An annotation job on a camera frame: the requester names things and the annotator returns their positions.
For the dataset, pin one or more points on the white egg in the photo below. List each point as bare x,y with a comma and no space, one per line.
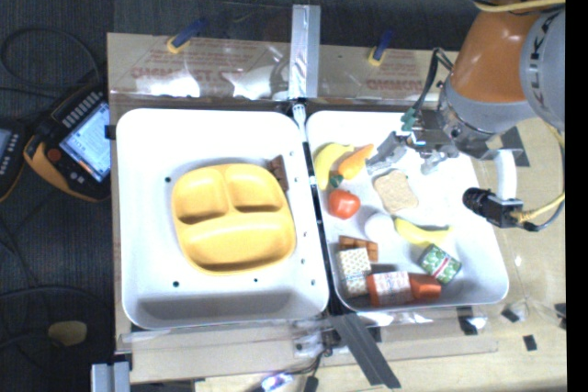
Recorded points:
379,227

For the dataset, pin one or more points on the green can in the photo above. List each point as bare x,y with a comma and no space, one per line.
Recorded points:
439,264

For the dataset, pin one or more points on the orange block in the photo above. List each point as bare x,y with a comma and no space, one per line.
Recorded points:
426,287

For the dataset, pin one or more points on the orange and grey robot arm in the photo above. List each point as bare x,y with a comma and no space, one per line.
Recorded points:
491,59

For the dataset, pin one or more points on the yellow banana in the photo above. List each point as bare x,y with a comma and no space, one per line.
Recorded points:
324,158
420,234

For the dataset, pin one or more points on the red tomato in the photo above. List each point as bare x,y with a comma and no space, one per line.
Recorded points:
343,204

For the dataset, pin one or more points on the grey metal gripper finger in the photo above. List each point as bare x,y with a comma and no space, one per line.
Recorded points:
388,149
433,160

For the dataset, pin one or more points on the brown cardboard board red print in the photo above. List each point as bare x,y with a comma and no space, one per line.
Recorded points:
528,280

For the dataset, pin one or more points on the black cylinder on white bracket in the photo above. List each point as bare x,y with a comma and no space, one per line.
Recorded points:
494,204

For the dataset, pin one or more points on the white patterned carton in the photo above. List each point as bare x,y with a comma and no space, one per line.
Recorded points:
353,271

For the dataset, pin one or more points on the yellow divided plate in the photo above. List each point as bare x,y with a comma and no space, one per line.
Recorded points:
234,220

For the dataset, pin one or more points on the tan bread slice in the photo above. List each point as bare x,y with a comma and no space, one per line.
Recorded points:
395,193

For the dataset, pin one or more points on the brown chocolate bar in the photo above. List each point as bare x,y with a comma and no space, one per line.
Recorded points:
363,244

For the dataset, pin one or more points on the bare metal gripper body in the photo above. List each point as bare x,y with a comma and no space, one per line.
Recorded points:
436,135

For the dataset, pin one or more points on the orange carrot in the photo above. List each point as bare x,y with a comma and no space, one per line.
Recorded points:
356,160

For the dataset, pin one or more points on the white plastic tray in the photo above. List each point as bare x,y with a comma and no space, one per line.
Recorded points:
147,216
468,252

